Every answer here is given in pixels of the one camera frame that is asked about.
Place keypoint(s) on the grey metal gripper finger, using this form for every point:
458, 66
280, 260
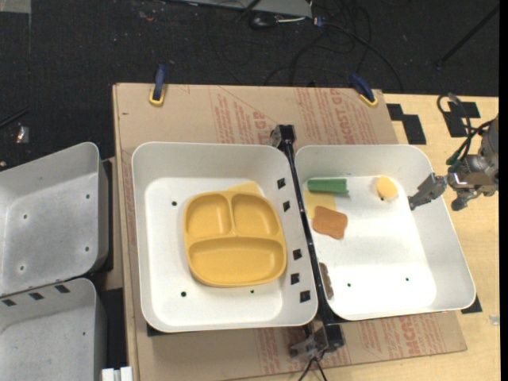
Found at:
426, 191
462, 201

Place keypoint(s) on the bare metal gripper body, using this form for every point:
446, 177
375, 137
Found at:
478, 175

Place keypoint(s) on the yellow toy biscuit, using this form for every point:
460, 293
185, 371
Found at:
386, 188

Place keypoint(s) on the white plastic tray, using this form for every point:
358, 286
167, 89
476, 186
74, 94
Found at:
389, 260
47, 220
47, 339
166, 252

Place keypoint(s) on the green toy vegetable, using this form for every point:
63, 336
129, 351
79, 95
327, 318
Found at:
327, 185

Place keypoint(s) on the brown toast slice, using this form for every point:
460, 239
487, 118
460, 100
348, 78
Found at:
329, 222

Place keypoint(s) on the yellow cheese slice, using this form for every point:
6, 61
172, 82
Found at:
317, 201

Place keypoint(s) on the thin black rod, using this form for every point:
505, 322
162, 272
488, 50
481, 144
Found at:
305, 220

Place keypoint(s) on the brown toy sausage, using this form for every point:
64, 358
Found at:
327, 282

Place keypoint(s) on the yellow divided plate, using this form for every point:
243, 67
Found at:
234, 252

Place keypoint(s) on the brown cardboard board red print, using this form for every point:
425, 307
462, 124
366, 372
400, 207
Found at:
222, 113

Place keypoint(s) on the black computer mouse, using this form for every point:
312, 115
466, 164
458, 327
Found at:
260, 22

